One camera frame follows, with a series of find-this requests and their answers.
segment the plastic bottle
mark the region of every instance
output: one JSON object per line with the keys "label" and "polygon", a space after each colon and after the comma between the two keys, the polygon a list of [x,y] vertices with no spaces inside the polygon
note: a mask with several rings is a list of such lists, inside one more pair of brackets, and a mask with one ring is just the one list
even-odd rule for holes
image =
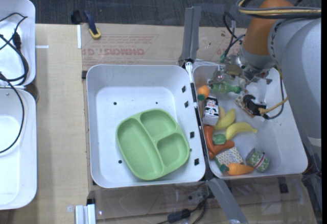
{"label": "plastic bottle", "polygon": [[240,93],[242,90],[240,86],[237,85],[233,86],[228,82],[213,83],[211,84],[211,89],[215,93],[229,93],[229,92]]}

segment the white plastic tray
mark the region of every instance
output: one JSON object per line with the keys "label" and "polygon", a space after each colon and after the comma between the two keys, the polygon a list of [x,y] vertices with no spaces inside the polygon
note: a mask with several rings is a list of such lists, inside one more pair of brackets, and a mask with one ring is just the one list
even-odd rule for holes
{"label": "white plastic tray", "polygon": [[[203,177],[203,151],[190,80],[184,69],[175,65],[96,65],[88,71],[86,82],[90,168],[99,186],[188,183]],[[190,156],[174,172],[144,181],[135,177],[124,162],[115,130],[125,118],[153,108],[164,109],[174,117],[189,142]]]}
{"label": "white plastic tray", "polygon": [[[29,0],[0,0],[0,20],[11,13],[20,13],[27,18],[18,26],[21,38],[21,52],[29,64],[24,85],[35,78],[35,7]],[[0,22],[0,34],[9,40],[20,15],[12,15]],[[0,47],[5,42],[0,39]],[[23,74],[18,54],[8,45],[0,51],[0,70],[8,78]],[[7,85],[0,80],[0,86]],[[37,189],[36,152],[36,104],[28,92],[17,90],[25,107],[25,119],[18,141],[0,154],[0,210],[15,209],[27,205]],[[7,148],[16,138],[21,124],[22,109],[18,96],[12,89],[0,89],[0,150]]]}
{"label": "white plastic tray", "polygon": [[[200,65],[194,69],[193,78],[196,89],[206,84],[207,79],[212,77],[215,69],[216,66],[213,65]],[[266,93],[267,108],[270,108],[279,103],[282,100],[282,97],[277,70],[270,70],[267,78],[273,79],[272,82],[267,85]],[[247,89],[250,93],[255,95],[258,88],[256,83],[251,83],[247,86]],[[232,139],[242,158],[245,160],[247,154],[255,147],[265,152],[266,156],[271,160],[269,167],[263,173],[255,170],[250,174],[240,176],[229,176],[226,173],[222,173],[214,160],[210,160],[210,168],[217,177],[222,179],[241,179],[262,176],[290,175],[302,173],[306,169],[308,164],[307,156],[289,102],[284,104],[284,110],[279,117],[272,120],[264,120],[259,116],[252,118],[242,110],[235,103],[238,94],[213,93],[211,95],[216,96],[219,105],[224,108],[225,112],[231,108],[235,109],[236,121],[246,121],[252,127],[258,129],[256,134],[239,133]],[[268,115],[273,116],[278,113],[279,110],[280,107],[271,111]],[[224,131],[215,131],[214,133],[224,133]]]}
{"label": "white plastic tray", "polygon": [[[0,210],[27,205],[37,189],[36,107],[26,91],[18,90],[25,107],[25,123],[18,141],[0,154]],[[16,138],[22,109],[12,89],[0,90],[0,150]]]}

